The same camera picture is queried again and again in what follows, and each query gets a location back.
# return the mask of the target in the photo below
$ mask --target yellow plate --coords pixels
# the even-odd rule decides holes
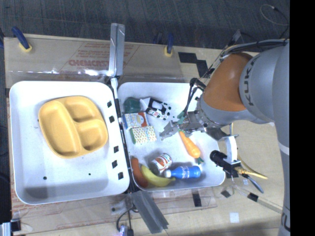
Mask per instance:
[[[49,148],[73,158],[103,147],[108,140],[105,121],[89,98],[69,96],[45,103],[38,120]]]

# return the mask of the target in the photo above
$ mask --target dark gray fabric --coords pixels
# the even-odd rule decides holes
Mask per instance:
[[[110,24],[126,26],[126,41],[163,43],[169,32],[174,45],[223,48],[236,30],[241,41],[279,38],[289,20],[290,0],[0,0],[0,27],[7,36],[17,26],[25,33],[109,39]],[[289,29],[283,35],[289,37]],[[0,50],[0,173],[9,176],[3,51]],[[9,189],[0,178],[0,221],[7,216]]]

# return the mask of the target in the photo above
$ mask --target can lid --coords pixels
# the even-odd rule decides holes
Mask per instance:
[[[170,170],[164,171],[164,176],[165,176],[165,177],[171,177],[171,176],[172,176],[171,171],[170,171]]]

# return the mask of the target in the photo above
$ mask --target yellow banana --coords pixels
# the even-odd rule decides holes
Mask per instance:
[[[151,184],[158,186],[158,187],[164,187],[167,186],[171,181],[174,181],[175,178],[165,178],[165,177],[158,177],[150,171],[150,169],[144,165],[141,165],[141,172],[144,176],[144,178]]]

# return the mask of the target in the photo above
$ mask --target blue bottle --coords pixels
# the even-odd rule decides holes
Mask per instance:
[[[165,177],[175,177],[178,179],[185,178],[198,178],[201,175],[201,170],[198,166],[180,166],[174,170],[166,170],[164,171]]]

